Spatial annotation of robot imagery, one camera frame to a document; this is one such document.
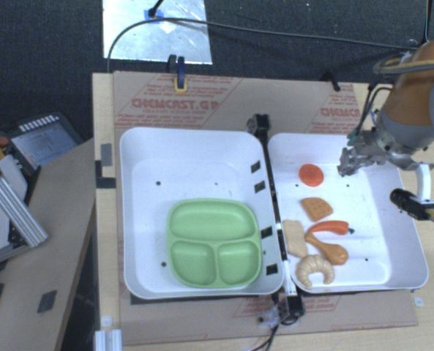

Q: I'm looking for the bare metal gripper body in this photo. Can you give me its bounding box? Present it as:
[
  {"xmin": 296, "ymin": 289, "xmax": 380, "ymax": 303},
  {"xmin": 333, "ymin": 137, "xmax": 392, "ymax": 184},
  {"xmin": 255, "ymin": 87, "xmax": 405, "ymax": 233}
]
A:
[{"xmin": 352, "ymin": 129, "xmax": 424, "ymax": 170}]

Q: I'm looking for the orange round slice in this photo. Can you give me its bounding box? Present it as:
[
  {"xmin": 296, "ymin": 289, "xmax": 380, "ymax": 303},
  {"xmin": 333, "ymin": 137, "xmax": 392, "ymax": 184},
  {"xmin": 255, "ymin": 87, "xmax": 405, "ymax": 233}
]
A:
[{"xmin": 299, "ymin": 163, "xmax": 325, "ymax": 188}]

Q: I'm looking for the white plastic tray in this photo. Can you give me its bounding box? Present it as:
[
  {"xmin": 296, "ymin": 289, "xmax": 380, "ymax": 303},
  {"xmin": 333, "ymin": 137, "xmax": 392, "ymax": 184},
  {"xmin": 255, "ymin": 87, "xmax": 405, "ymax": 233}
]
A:
[
  {"xmin": 119, "ymin": 127, "xmax": 285, "ymax": 301},
  {"xmin": 267, "ymin": 132, "xmax": 430, "ymax": 293}
]

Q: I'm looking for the orange waffle piece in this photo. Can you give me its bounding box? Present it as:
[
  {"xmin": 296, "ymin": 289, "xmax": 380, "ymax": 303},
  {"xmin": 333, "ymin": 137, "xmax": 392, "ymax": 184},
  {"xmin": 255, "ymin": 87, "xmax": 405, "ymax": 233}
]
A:
[{"xmin": 299, "ymin": 197, "xmax": 334, "ymax": 222}]

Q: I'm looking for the orange chili pepper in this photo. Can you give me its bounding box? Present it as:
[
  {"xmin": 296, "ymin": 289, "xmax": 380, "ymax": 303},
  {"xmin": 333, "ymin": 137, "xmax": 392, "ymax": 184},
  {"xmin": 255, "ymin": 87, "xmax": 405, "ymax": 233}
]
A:
[{"xmin": 307, "ymin": 220, "xmax": 356, "ymax": 236}]

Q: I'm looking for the thin black and white rod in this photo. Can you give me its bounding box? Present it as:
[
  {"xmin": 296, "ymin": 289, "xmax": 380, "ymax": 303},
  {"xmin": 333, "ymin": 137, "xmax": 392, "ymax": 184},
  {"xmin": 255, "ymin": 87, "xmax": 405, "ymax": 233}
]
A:
[{"xmin": 261, "ymin": 132, "xmax": 294, "ymax": 299}]

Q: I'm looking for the brown chicken drumstick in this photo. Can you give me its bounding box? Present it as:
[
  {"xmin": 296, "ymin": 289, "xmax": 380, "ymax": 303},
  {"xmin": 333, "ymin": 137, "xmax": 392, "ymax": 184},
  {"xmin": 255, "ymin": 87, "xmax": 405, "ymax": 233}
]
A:
[{"xmin": 304, "ymin": 232, "xmax": 349, "ymax": 266}]

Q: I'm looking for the beige bread slice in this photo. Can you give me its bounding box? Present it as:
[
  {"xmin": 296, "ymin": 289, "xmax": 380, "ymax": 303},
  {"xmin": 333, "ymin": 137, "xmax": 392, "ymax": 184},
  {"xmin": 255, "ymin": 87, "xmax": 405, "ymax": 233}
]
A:
[{"xmin": 282, "ymin": 219, "xmax": 309, "ymax": 259}]

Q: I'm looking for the beige croissant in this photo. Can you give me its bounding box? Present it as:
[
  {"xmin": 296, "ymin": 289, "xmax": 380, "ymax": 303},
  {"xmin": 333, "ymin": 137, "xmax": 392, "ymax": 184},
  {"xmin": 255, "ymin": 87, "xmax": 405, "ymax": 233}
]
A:
[{"xmin": 295, "ymin": 254, "xmax": 335, "ymax": 288}]

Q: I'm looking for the brown cardboard board red print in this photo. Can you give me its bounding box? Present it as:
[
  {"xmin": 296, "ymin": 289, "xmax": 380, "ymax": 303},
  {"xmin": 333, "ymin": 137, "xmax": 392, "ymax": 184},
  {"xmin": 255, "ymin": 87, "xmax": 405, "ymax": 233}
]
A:
[{"xmin": 112, "ymin": 70, "xmax": 419, "ymax": 347}]

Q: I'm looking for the green divided plate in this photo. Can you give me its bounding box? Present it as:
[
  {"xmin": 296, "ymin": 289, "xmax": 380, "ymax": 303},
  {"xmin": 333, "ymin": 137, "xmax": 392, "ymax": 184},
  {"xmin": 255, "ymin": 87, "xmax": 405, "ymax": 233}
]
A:
[{"xmin": 165, "ymin": 198, "xmax": 263, "ymax": 290}]

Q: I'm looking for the black cylinder on white bracket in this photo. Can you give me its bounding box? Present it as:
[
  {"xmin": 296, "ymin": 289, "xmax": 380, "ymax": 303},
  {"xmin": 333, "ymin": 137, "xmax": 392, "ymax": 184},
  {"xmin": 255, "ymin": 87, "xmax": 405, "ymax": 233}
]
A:
[{"xmin": 389, "ymin": 162, "xmax": 434, "ymax": 220}]

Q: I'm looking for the black block with thin wires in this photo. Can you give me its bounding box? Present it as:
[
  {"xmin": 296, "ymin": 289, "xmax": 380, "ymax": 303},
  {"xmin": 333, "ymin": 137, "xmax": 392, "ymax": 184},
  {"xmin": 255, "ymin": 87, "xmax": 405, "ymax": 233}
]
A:
[
  {"xmin": 274, "ymin": 293, "xmax": 306, "ymax": 325},
  {"xmin": 246, "ymin": 113, "xmax": 271, "ymax": 135}
]

